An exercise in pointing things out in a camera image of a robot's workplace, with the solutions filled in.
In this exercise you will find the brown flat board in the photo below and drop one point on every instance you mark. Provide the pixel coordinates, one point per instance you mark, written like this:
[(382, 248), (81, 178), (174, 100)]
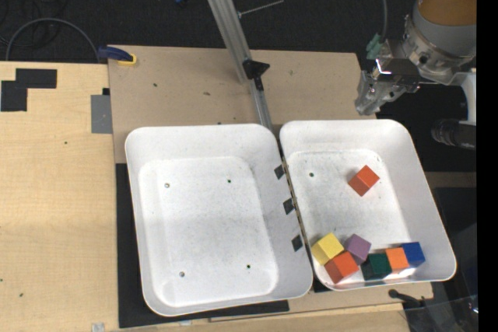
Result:
[(175, 89)]

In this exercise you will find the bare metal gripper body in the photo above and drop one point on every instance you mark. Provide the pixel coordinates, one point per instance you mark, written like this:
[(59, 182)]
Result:
[(400, 66)]

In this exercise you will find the purple cube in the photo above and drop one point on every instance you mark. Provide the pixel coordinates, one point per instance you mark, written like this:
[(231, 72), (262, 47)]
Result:
[(358, 247)]

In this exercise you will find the black cylinder on white bracket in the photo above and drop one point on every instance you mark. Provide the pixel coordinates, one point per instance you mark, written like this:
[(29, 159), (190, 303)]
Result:
[(451, 133)]

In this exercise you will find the dark green cube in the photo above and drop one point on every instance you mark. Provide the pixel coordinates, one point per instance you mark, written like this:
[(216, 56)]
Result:
[(376, 266)]

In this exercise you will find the yellow cube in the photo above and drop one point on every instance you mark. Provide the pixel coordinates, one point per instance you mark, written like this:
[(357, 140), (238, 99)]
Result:
[(327, 248)]

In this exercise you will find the light orange cube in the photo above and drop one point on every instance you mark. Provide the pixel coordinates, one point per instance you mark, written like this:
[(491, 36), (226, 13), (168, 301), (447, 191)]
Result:
[(397, 259)]

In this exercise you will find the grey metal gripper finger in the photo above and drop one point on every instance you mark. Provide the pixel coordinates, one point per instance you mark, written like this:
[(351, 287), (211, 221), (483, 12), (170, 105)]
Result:
[(391, 92), (365, 97)]

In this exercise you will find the blue cube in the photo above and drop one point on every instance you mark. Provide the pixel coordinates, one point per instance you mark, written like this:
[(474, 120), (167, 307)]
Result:
[(414, 253)]

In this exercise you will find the white plastic tray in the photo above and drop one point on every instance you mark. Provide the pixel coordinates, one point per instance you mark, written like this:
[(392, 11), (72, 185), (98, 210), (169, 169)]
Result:
[(342, 214), (210, 221)]

